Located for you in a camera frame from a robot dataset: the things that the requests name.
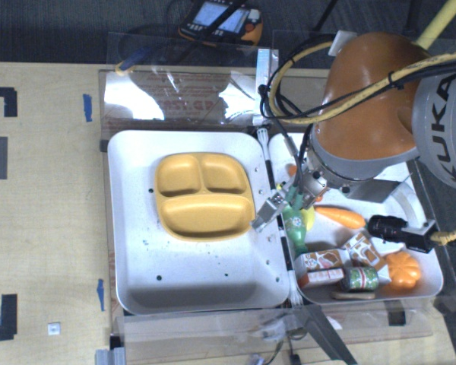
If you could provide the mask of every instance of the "wooden table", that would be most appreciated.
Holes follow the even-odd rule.
[[[17,117],[4,117],[0,98],[0,137],[8,137],[8,174],[0,179],[0,306],[3,294],[17,294],[17,334],[0,341],[0,365],[94,363],[95,351],[109,347],[98,80],[105,68],[0,63],[0,87],[13,87],[18,98]],[[89,99],[90,118],[85,115]],[[104,310],[99,280],[104,283]],[[60,334],[49,335],[48,324],[56,322]],[[444,320],[435,309],[429,323],[431,336],[348,348],[360,363],[456,363]],[[299,353],[303,362],[328,363],[319,348]],[[245,362],[246,356],[185,363]],[[273,362],[286,363],[282,354]]]

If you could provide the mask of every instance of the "dark background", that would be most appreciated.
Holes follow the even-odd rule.
[[[272,47],[279,30],[304,33],[319,21],[330,0],[249,0],[264,18],[259,46]],[[447,0],[340,0],[322,31],[383,30],[418,37]],[[142,33],[172,36],[190,0],[0,0],[0,62],[111,63],[111,33],[143,27]],[[456,16],[440,35],[456,40]],[[441,230],[456,228],[456,190],[418,163],[427,209]],[[444,314],[456,348],[456,246],[439,248],[445,288],[435,305]]]

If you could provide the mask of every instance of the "green bottle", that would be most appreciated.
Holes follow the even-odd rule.
[[[288,205],[282,211],[282,218],[286,228],[286,234],[294,242],[294,246],[296,247],[296,257],[308,252],[305,243],[306,225],[302,220],[301,211]]]

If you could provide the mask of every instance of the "yellow cable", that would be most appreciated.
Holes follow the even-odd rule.
[[[293,61],[296,62],[299,59],[301,59],[304,56],[307,56],[311,52],[318,51],[320,49],[323,49],[323,45],[326,45],[326,43],[322,43],[319,46],[312,47],[310,49],[304,50],[304,52],[301,52],[299,55],[295,56],[293,60],[290,60],[288,63],[285,64],[284,67],[277,73],[277,76],[274,78],[273,83],[271,85],[271,91],[269,95],[269,106],[271,107],[272,111],[274,112],[274,115],[280,116],[280,111],[276,108],[275,106],[275,94],[277,92],[277,87],[282,80],[283,74],[291,67],[293,66]],[[416,62],[412,65],[408,65],[405,68],[402,68],[391,75],[391,81],[397,81],[400,80],[401,78],[404,78],[416,71],[422,70],[424,68],[428,68],[431,66],[439,65],[442,63],[446,62],[453,62],[456,61],[456,52],[452,54],[442,54],[440,56],[433,56],[428,59],[424,59],[422,61]],[[386,77],[380,81],[375,82],[372,84],[370,87],[367,87],[365,90],[362,92],[356,94],[355,96],[351,97],[349,100],[345,101],[343,104],[329,109],[327,112],[322,113],[321,115],[309,117],[309,118],[299,118],[299,119],[289,119],[289,120],[284,120],[285,122],[293,123],[293,124],[311,124],[311,123],[318,123],[322,122],[324,120],[334,118],[335,116],[340,115],[341,113],[347,111],[349,108],[352,106],[355,106],[356,104],[366,100],[368,97],[373,95],[375,92],[381,90],[383,87],[386,87],[391,83],[389,81],[389,78]]]
[[[456,15],[456,0],[447,0],[442,6],[438,14],[432,19],[431,23],[427,26],[424,32],[416,41],[424,49],[428,49],[439,37],[441,32],[448,26],[449,22]]]
[[[440,246],[444,246],[454,240],[456,240],[456,230],[447,232],[447,231],[436,231],[431,235],[431,241],[438,243]]]

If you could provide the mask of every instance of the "toy carrot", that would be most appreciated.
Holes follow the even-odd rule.
[[[365,219],[362,215],[350,210],[335,207],[322,207],[320,205],[315,206],[314,209],[319,214],[329,217],[333,221],[354,230],[366,225]]]

